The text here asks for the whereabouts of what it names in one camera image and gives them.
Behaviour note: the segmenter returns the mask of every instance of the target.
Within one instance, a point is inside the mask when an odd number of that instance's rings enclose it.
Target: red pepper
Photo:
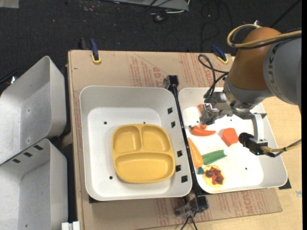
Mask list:
[[[202,129],[197,125],[194,125],[194,127],[189,126],[189,128],[191,129],[191,134],[195,136],[209,136],[215,133],[215,130]]]

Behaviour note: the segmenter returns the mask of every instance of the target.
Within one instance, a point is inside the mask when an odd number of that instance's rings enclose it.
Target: yellow divided plate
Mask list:
[[[157,125],[118,127],[112,135],[112,155],[116,174],[127,183],[160,182],[175,172],[170,138]]]

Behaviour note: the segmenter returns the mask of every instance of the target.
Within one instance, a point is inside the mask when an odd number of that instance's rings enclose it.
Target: toy vegetable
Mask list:
[[[215,130],[206,130],[194,125],[193,127],[190,125],[189,128],[191,129],[191,134],[195,136],[209,136],[215,133]]]
[[[203,159],[201,156],[200,151],[197,149],[194,142],[191,140],[190,137],[188,137],[189,147],[192,154],[193,164],[196,168],[199,168],[203,165]]]

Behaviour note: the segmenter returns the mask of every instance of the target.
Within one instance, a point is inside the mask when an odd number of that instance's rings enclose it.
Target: cardboard sheet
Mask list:
[[[159,198],[90,203],[84,182],[84,163],[79,95],[89,85],[161,87],[167,75],[178,75],[179,88],[208,87],[212,71],[199,61],[199,53],[156,53],[99,51],[102,62],[94,64],[91,51],[69,52],[69,80],[74,140],[77,214],[85,230],[137,230],[183,224],[175,216],[184,205],[182,198]],[[214,54],[206,54],[215,69],[229,71],[232,59],[223,64]],[[260,189],[206,196],[209,209],[196,222],[237,218],[282,211],[276,190]]]

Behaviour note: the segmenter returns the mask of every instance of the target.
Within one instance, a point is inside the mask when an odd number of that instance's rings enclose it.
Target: tray hole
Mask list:
[[[181,171],[181,165],[176,165],[176,172]]]
[[[15,162],[15,163],[20,163],[20,162],[21,162],[21,161],[18,160],[18,159],[13,159],[12,161]]]
[[[35,145],[35,146],[33,146],[34,148],[36,148],[37,150],[39,150],[39,151],[41,151],[43,148],[42,147],[40,147],[39,145]]]
[[[31,153],[29,153],[29,152],[25,152],[24,155],[27,156],[27,157],[29,157],[29,158],[33,156],[33,154],[31,154]]]
[[[188,176],[184,175],[181,177],[181,183],[187,182],[188,181]]]

